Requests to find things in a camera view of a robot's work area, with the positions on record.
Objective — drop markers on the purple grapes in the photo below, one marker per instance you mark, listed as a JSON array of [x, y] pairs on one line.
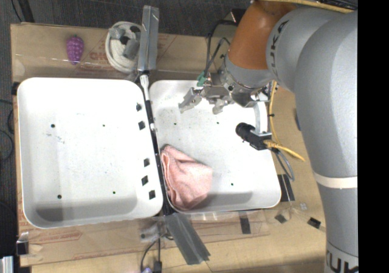
[[75, 48]]

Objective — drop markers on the grey taped block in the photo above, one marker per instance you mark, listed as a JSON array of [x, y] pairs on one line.
[[188, 241], [148, 40]]

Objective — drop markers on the pink cloth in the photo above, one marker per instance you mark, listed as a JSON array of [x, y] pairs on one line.
[[187, 179]]

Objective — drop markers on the brown cardboard board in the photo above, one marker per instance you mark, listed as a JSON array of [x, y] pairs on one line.
[[91, 244]]

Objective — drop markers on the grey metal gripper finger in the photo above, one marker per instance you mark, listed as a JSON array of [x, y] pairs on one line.
[[219, 108], [190, 101]]

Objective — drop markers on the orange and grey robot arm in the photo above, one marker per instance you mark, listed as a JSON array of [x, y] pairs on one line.
[[322, 83]]

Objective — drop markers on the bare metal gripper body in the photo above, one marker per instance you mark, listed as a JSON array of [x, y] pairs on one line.
[[226, 91]]

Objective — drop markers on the thin black and white rod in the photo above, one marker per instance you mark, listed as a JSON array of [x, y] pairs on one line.
[[151, 119]]

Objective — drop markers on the black cylinder on white bracket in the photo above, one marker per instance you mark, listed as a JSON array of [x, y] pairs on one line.
[[250, 135]]

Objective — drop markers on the white plastic tray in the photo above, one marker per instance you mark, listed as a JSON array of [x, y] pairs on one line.
[[218, 156], [88, 156]]

